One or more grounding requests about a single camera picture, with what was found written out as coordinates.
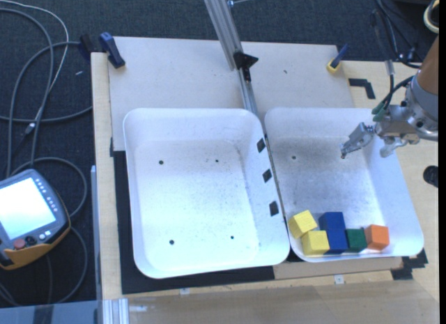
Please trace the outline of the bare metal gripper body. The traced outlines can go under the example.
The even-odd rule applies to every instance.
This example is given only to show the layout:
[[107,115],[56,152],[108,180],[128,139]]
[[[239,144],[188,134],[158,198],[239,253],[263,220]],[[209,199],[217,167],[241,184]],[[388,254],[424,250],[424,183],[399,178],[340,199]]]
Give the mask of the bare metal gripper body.
[[375,133],[406,143],[438,141],[438,119],[420,106],[390,105],[374,115]]

